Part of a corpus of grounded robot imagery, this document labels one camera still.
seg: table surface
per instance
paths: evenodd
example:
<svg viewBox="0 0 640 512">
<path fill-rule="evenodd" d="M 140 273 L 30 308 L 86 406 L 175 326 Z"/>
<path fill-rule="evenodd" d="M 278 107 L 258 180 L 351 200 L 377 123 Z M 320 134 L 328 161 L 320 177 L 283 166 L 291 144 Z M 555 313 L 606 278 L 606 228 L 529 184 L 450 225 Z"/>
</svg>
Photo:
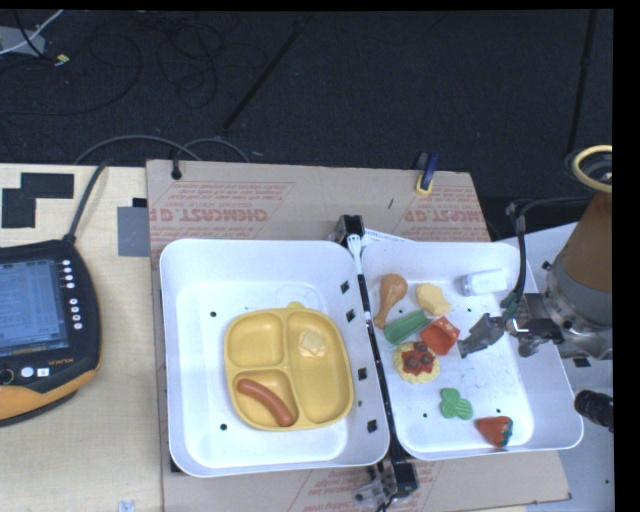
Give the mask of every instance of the table surface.
<svg viewBox="0 0 640 512">
<path fill-rule="evenodd" d="M 76 190 L 73 201 L 38 199 L 35 228 L 0 229 L 0 244 L 62 237 L 94 170 L 0 164 L 0 188 L 20 188 L 24 171 L 71 172 Z M 76 233 L 76 247 L 98 291 L 103 364 L 69 402 L 39 419 L 0 429 L 0 496 L 11 510 L 113 511 L 125 500 L 133 500 L 136 511 L 163 510 L 151 263 L 148 257 L 118 253 L 118 209 L 147 197 L 147 176 L 145 168 L 107 171 Z M 547 467 L 557 471 L 555 452 L 527 460 L 540 473 Z M 452 468 L 454 478 L 459 467 Z M 509 509 L 523 510 L 513 505 Z"/>
</svg>

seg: screen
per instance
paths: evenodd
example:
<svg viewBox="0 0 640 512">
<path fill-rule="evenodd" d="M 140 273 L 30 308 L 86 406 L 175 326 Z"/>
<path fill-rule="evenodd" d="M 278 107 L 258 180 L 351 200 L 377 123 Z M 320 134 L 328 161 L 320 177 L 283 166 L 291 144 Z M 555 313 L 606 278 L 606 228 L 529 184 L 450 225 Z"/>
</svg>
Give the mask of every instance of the screen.
<svg viewBox="0 0 640 512">
<path fill-rule="evenodd" d="M 0 356 L 68 345 L 55 260 L 0 264 Z"/>
</svg>

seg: yellow plate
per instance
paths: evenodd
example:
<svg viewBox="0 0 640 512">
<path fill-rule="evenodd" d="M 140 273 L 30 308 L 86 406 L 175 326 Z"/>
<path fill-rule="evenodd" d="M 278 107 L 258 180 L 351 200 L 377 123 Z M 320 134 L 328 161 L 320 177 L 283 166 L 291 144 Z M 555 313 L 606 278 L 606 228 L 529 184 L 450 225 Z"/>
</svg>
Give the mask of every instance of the yellow plate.
<svg viewBox="0 0 640 512">
<path fill-rule="evenodd" d="M 246 313 L 224 338 L 227 384 L 236 412 L 263 430 L 323 427 L 353 404 L 353 380 L 340 330 L 320 311 L 297 303 Z M 242 379 L 268 388 L 284 402 L 293 423 L 282 426 L 262 401 L 238 390 Z"/>
</svg>

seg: cardboard sheet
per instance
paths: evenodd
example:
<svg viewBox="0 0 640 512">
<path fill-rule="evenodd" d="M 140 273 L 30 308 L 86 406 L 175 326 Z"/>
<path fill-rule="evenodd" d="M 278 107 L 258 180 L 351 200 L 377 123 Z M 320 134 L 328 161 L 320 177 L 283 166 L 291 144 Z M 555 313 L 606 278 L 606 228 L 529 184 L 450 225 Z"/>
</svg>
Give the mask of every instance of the cardboard sheet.
<svg viewBox="0 0 640 512">
<path fill-rule="evenodd" d="M 471 177 L 437 171 L 429 196 L 419 171 L 181 162 L 147 163 L 162 481 L 167 511 L 359 509 L 352 491 L 366 468 L 287 471 L 199 479 L 172 471 L 158 258 L 178 238 L 327 239 L 341 215 L 416 241 L 490 241 Z M 555 451 L 440 462 L 415 461 L 419 488 L 394 503 L 401 512 L 476 510 L 569 497 Z"/>
</svg>

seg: blue clamp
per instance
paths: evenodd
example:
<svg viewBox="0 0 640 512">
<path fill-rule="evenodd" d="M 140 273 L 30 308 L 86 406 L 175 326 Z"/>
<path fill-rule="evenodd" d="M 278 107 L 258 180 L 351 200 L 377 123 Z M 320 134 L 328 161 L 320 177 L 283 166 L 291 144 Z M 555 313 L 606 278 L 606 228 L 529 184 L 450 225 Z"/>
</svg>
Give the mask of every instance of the blue clamp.
<svg viewBox="0 0 640 512">
<path fill-rule="evenodd" d="M 433 175 L 436 172 L 436 164 L 438 163 L 438 153 L 431 151 L 430 153 L 421 153 L 418 158 L 417 168 L 424 172 L 418 178 L 416 183 L 416 192 L 422 196 L 428 196 L 433 188 Z"/>
</svg>

